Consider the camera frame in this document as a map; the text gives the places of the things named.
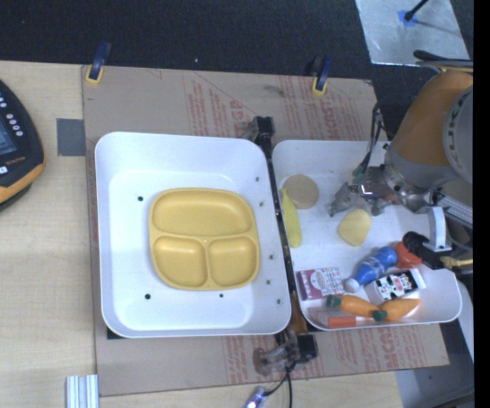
orange carrot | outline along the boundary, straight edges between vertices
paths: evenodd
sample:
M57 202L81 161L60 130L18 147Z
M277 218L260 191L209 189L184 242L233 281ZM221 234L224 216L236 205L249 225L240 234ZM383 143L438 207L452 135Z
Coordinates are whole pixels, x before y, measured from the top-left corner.
M377 305L374 305L361 297L350 294L345 294L340 297L328 295L327 306L337 306L347 313L362 317L373 317L373 312L379 311L379 307Z
M373 312L373 318L380 322L382 320L398 320L415 309L421 303L420 299L410 297L400 297L385 301L379 307L379 311Z

white tray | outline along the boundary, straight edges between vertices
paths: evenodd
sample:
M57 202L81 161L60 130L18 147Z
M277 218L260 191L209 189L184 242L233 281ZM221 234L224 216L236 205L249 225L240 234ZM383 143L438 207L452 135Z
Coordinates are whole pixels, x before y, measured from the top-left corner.
M379 143L373 151L370 161L372 166L384 160L385 151L381 145ZM371 255L375 248L395 245L408 231L430 236L427 215L413 214L402 206L388 206L385 213L372 217L372 226L361 246L353 247L339 237L339 222L348 211L336 213L330 218L328 208L339 187L352 178L351 173L364 158L366 148L366 142L315 140L285 140L274 148L273 167L278 189L281 189L288 177L296 173L307 175L319 188L316 205L298 210L302 242L300 246L290 248L295 274L299 270L337 266L345 279L353 275L356 265ZM421 299L415 311L391 323L358 318L357 326L413 325L456 319L462 301L455 274L447 269L432 270L423 264L419 266L419 271L427 288L410 296ZM363 288L356 295L368 299ZM309 307L318 307L324 303L322 299L300 298L299 301L306 318ZM314 321L310 323L326 330Z
M291 314L281 239L265 156L245 139L109 133L95 148L101 308L123 337L273 334ZM147 216L163 190L234 191L259 233L259 273L221 291L173 288L156 274Z

black floor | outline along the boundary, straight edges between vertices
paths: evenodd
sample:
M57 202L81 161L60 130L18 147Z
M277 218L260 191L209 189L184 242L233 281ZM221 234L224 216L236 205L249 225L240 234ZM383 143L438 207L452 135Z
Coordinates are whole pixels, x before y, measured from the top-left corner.
M450 2L473 59L474 0ZM392 98L393 131L433 75L372 65L355 0L0 0L0 60L88 64L100 40L118 66L301 75L329 56L330 77L372 80Z

cardboard sheet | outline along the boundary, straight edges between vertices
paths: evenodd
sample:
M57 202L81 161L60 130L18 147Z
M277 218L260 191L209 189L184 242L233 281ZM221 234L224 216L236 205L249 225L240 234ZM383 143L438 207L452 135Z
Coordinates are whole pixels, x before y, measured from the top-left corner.
M83 68L83 79L86 67ZM94 147L113 131L242 137L255 116L272 116L273 144L285 139L365 140L376 99L369 81L328 79L321 98L310 77L107 66L83 81L88 209L100 395L272 382L254 369L255 349L273 336L113 337L100 311ZM319 355L293 372L313 378L448 364L439 325L316 333Z

wooden table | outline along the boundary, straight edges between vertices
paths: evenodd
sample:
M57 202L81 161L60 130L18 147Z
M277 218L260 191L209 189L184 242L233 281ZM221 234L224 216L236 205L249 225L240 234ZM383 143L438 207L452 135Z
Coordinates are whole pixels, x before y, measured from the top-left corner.
M65 407L66 377L96 373L85 159L58 156L56 134L58 119L83 119L81 66L0 61L0 78L47 156L31 189L0 212L0 408ZM103 397L100 406L239 407L254 387ZM393 372L293 381L295 408L368 405L402 406ZM286 385L264 405L287 406Z

